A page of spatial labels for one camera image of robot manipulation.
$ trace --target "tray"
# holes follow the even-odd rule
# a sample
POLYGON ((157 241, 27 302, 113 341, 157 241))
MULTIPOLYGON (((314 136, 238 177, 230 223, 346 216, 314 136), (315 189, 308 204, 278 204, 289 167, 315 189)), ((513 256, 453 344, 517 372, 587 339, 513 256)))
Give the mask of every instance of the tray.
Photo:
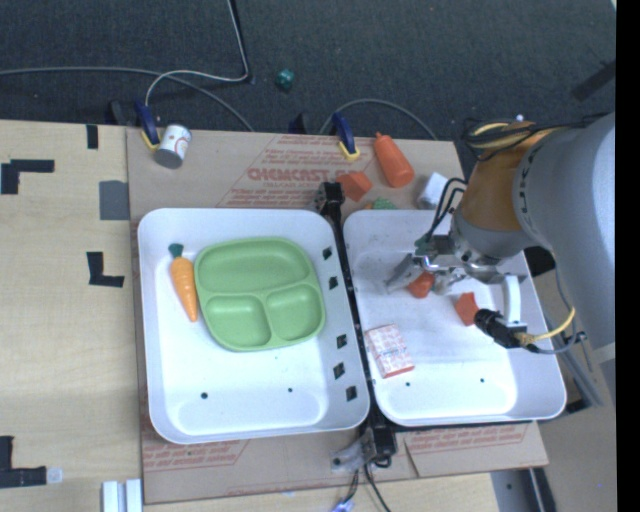
POLYGON ((230 350, 265 350, 315 336, 322 291, 304 250, 285 238, 234 240, 200 251, 198 300, 214 339, 230 350))
MULTIPOLYGON (((344 237, 363 331, 395 323, 415 369, 381 378, 368 360, 375 397, 384 415, 407 427, 550 419, 562 412, 566 391, 556 357, 506 350, 475 326, 462 324, 454 302, 475 293, 478 306, 504 311, 499 286, 472 279, 444 296, 425 299, 407 290, 387 293, 384 280, 431 226, 430 211, 373 210, 351 214, 344 237)), ((448 231, 447 223, 438 234, 448 231)), ((522 320, 530 332, 545 332, 544 317, 524 255, 505 272, 529 276, 521 284, 522 320)), ((550 348, 549 341, 540 342, 550 348)))
POLYGON ((304 210, 160 209, 138 227, 149 413, 178 444, 344 430, 370 399, 338 250, 329 223, 304 210), (304 341, 238 352, 192 323, 172 288, 171 243, 195 260, 207 247, 248 238, 286 239, 308 256, 325 321, 304 341))

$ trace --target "wooden table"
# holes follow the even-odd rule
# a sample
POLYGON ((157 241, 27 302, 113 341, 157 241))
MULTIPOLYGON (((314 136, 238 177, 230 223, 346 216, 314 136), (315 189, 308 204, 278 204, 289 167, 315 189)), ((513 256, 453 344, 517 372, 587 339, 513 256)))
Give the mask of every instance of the wooden table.
MULTIPOLYGON (((125 128, 0 122, 0 161, 55 160, 0 195, 0 435, 13 467, 59 467, 61 483, 0 490, 0 510, 100 510, 101 483, 141 477, 138 380, 127 220, 101 220, 100 183, 127 181, 125 128), (90 286, 87 252, 122 288, 90 286)), ((498 510, 489 474, 379 484, 394 511, 498 510)), ((145 510, 329 511, 344 488, 145 510)), ((359 512, 380 507, 369 486, 359 512)))

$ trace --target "white tray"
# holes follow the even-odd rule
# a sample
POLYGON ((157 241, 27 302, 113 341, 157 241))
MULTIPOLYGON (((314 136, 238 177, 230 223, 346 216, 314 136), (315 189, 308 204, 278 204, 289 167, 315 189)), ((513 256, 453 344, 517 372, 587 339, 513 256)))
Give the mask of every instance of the white tray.
POLYGON ((160 435, 191 444, 341 430, 364 421, 369 394, 324 218, 304 210, 160 209, 140 222, 138 246, 149 409, 160 435), (167 247, 181 243, 194 260, 206 246, 262 236, 287 238, 307 252, 326 322, 297 345, 232 352, 214 341, 201 316, 188 320, 172 288, 167 247))
MULTIPOLYGON (((429 211, 373 210, 351 214, 344 236, 363 331, 395 323, 415 363, 411 372, 382 379, 369 354, 375 396, 382 412, 403 426, 436 426, 548 419, 558 415, 566 392, 555 356, 507 350, 475 326, 462 324, 455 299, 473 291, 481 308, 504 311, 501 288, 472 279, 425 299, 406 289, 388 294, 384 280, 431 226, 429 211)), ((448 225, 438 229, 446 233, 448 225)), ((529 276, 521 285, 522 320, 529 332, 547 329, 521 253, 504 271, 529 276)), ((539 342, 550 348, 550 342, 539 342)))

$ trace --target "tin can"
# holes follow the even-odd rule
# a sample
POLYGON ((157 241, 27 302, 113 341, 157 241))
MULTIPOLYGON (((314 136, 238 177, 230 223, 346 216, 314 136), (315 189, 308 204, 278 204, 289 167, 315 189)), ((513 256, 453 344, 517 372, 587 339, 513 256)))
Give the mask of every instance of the tin can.
POLYGON ((162 135, 154 154, 155 161, 163 167, 177 169, 182 165, 191 142, 191 132, 181 124, 170 124, 162 135))

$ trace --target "green plate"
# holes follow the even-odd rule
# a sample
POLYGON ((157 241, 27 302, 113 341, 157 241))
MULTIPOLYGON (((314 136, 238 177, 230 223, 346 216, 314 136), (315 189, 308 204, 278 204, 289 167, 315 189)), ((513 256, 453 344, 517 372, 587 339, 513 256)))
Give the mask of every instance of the green plate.
POLYGON ((213 338, 236 351, 313 338, 324 326, 313 264, 285 238, 247 238, 206 247, 195 261, 196 289, 213 338))

